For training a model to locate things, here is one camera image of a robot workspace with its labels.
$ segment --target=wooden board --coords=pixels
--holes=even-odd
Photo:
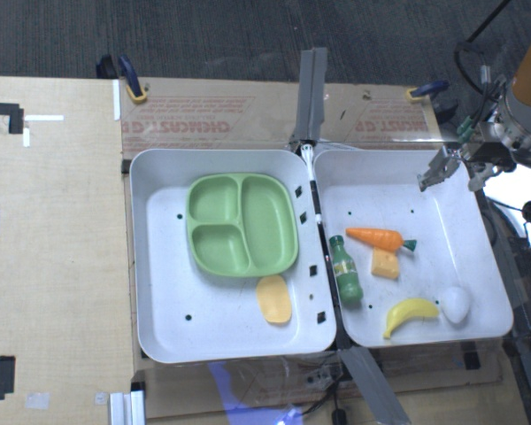
[[[2,423],[105,424],[98,392],[133,373],[121,132],[110,81],[0,77],[30,146],[0,116],[0,355],[16,357]],[[27,396],[49,393],[46,410]]]

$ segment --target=yellow banana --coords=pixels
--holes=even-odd
[[[383,338],[391,338],[398,326],[411,318],[434,318],[439,315],[438,307],[422,297],[405,299],[389,309],[386,331]]]

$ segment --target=white egg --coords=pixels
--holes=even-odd
[[[470,311],[470,294],[462,287],[449,287],[441,291],[438,299],[444,316],[454,324],[459,324]]]

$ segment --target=carrot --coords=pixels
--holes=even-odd
[[[401,234],[395,230],[385,230],[379,228],[346,228],[346,235],[369,243],[373,247],[378,247],[384,251],[396,251],[401,246],[410,251],[415,250],[417,241],[409,239],[405,241]]]

